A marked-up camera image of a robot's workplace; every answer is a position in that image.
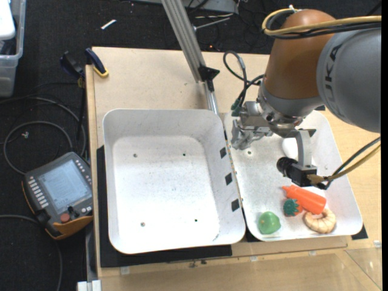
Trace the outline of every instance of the wooden table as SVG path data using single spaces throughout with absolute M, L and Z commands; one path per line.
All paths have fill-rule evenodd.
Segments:
M 112 109 L 206 109 L 202 84 L 194 81 L 182 52 L 95 47 L 109 70 L 100 78 L 86 66 L 90 158 L 93 177 L 96 273 L 103 290 L 379 290 L 382 288 L 381 157 L 375 155 L 348 175 L 368 238 L 307 238 L 232 245 L 232 257 L 122 268 L 99 265 L 96 149 L 104 143 L 102 119 Z M 227 71 L 223 53 L 203 53 L 220 70 L 214 79 L 222 116 L 239 95 L 242 82 Z M 265 72 L 268 55 L 243 54 L 248 78 Z M 230 62 L 231 68 L 238 70 Z M 257 88 L 246 100 L 255 100 Z M 348 125 L 328 111 L 343 161 L 378 135 Z

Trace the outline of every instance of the white tray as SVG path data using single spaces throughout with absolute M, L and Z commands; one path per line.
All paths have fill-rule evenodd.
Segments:
M 116 250 L 241 240 L 246 227 L 218 116 L 116 109 L 105 115 L 103 129 L 109 238 Z
M 227 138 L 232 139 L 232 124 L 235 118 L 226 114 L 224 125 Z M 343 162 L 330 129 L 329 122 L 319 112 L 314 111 L 300 125 L 304 129 L 316 129 L 312 137 L 312 157 L 319 175 L 331 175 Z M 311 238 L 317 236 L 354 235 L 358 233 L 363 220 L 357 206 L 347 176 L 332 181 L 327 190 L 307 187 L 327 199 L 326 206 L 336 215 L 337 223 L 333 232 L 319 234 L 310 230 L 302 220 L 303 214 L 286 217 L 283 204 L 286 193 L 281 188 L 293 184 L 277 170 L 276 162 L 285 156 L 283 139 L 278 135 L 263 137 L 252 142 L 251 148 L 235 150 L 230 148 L 242 206 L 249 231 L 262 241 Z M 281 228 L 275 233 L 263 235 L 258 229 L 260 214 L 272 211 L 280 218 Z

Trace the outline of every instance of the clear plastic container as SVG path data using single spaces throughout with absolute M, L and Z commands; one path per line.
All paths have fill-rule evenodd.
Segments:
M 14 55 L 0 55 L 0 98 L 13 94 L 16 68 L 23 55 L 26 0 L 11 0 L 12 15 L 17 24 L 16 51 Z

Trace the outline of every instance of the black floor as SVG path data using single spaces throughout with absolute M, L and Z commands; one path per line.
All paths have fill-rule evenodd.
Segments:
M 273 40 L 261 34 L 263 19 L 271 11 L 286 8 L 315 8 L 335 18 L 364 16 L 381 0 L 249 0 L 241 2 L 239 15 L 222 24 L 198 30 L 203 51 L 234 50 L 238 53 L 269 54 Z M 216 12 L 189 10 L 194 25 L 214 19 L 195 18 Z M 117 20 L 105 30 L 100 27 Z M 179 49 L 161 5 L 122 0 L 27 0 L 24 53 L 19 60 L 13 97 L 0 99 L 0 144 L 17 125 L 50 121 L 60 125 L 76 143 L 77 122 L 57 104 L 64 104 L 77 116 L 82 90 L 76 79 L 60 67 L 64 52 L 81 65 L 84 50 L 91 46 L 145 49 Z M 36 97 L 51 100 L 37 100 Z M 29 132 L 26 139 L 21 134 Z M 41 166 L 69 150 L 64 137 L 50 126 L 32 124 L 17 130 L 7 145 L 7 156 L 23 171 Z M 12 169 L 0 150 L 0 215 L 32 217 L 21 190 L 22 175 Z M 60 290 L 76 290 L 85 275 L 84 232 L 58 242 L 62 255 Z M 0 219 L 0 290 L 56 290 L 59 278 L 58 251 L 48 235 L 30 221 Z

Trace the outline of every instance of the red button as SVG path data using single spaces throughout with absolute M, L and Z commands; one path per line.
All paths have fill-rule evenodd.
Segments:
M 61 222 L 62 223 L 68 223 L 70 221 L 70 215 L 68 213 L 63 213 L 61 215 Z

